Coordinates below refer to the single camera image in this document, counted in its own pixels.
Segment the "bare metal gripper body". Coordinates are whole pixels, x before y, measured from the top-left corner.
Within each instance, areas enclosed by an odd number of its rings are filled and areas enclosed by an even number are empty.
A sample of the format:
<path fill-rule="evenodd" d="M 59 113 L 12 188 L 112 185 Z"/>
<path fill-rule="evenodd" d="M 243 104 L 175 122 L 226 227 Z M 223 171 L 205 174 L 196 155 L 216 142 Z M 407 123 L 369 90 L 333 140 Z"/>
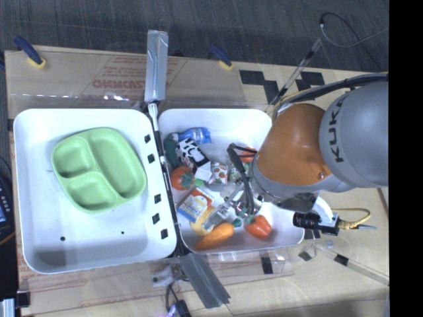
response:
<path fill-rule="evenodd" d="M 239 192 L 234 198 L 229 198 L 229 205 L 235 210 L 236 216 L 252 217 L 260 211 L 262 202 L 255 198 L 250 184 L 246 186 L 244 183 L 243 191 Z"/>

